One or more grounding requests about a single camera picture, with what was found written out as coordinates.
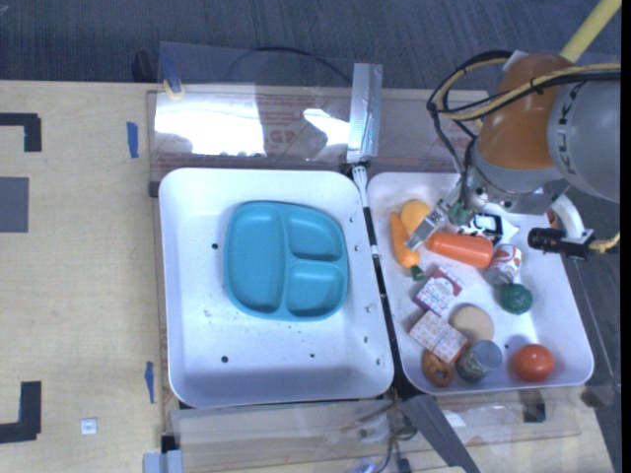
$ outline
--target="yellow pole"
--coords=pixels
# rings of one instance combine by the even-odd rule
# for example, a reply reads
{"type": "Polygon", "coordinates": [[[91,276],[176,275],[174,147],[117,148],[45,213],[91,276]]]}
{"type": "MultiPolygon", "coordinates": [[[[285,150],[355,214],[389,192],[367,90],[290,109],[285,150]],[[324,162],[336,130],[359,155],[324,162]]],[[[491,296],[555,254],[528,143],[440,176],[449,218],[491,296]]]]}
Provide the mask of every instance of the yellow pole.
{"type": "Polygon", "coordinates": [[[563,48],[561,56],[576,63],[621,5],[622,0],[600,0],[563,48]]]}

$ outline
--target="green ball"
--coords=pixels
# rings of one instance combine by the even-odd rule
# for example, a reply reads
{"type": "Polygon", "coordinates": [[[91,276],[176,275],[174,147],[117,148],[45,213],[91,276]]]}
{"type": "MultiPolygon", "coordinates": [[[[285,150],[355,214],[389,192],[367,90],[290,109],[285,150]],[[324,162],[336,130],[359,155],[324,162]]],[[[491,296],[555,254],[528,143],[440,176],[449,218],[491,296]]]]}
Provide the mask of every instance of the green ball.
{"type": "Polygon", "coordinates": [[[527,312],[532,306],[532,293],[522,284],[502,286],[500,304],[505,311],[519,315],[527,312]]]}

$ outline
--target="blue plate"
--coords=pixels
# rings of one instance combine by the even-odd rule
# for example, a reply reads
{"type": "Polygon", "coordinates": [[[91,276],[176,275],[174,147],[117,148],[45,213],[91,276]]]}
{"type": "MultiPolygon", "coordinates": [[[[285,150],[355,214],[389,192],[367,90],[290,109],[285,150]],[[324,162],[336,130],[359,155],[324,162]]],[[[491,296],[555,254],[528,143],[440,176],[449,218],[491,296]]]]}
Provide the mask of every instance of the blue plate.
{"type": "Polygon", "coordinates": [[[233,304],[251,315],[324,319],[346,300],[344,235],[328,215],[312,208],[245,203],[228,224],[224,281],[233,304]]]}

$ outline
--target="gray square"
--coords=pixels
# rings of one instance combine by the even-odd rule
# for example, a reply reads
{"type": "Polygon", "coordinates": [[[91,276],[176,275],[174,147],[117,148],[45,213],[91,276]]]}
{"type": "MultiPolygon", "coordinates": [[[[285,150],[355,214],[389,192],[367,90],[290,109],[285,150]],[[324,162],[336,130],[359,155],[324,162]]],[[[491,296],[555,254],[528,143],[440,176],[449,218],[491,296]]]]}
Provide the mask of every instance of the gray square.
{"type": "Polygon", "coordinates": [[[29,178],[0,177],[0,233],[29,231],[29,178]]]}

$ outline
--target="small box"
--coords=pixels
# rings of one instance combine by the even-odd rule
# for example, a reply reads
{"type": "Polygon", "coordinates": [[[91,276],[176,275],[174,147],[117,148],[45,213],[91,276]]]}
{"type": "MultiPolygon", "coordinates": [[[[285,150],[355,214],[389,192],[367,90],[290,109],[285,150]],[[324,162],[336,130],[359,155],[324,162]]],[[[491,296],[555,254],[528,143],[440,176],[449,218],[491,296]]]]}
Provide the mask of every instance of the small box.
{"type": "Polygon", "coordinates": [[[439,267],[412,300],[421,308],[442,317],[460,291],[462,282],[445,268],[439,267]]]}
{"type": "Polygon", "coordinates": [[[431,310],[410,329],[410,336],[445,363],[452,364],[468,345],[468,338],[431,310]]]}

